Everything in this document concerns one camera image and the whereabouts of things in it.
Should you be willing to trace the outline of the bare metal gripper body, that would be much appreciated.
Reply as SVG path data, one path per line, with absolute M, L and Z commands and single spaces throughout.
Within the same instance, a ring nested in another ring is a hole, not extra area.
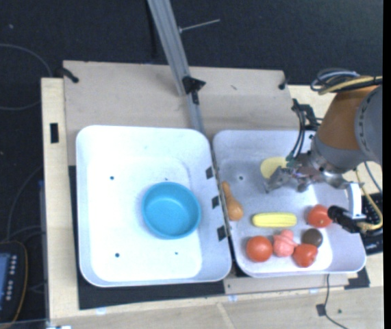
M 324 158 L 313 156 L 298 156 L 287 161 L 289 175 L 296 181 L 299 178 L 311 178 L 314 183 L 325 183 L 333 188 L 345 189 L 350 184 L 344 179 L 344 171 L 333 166 Z

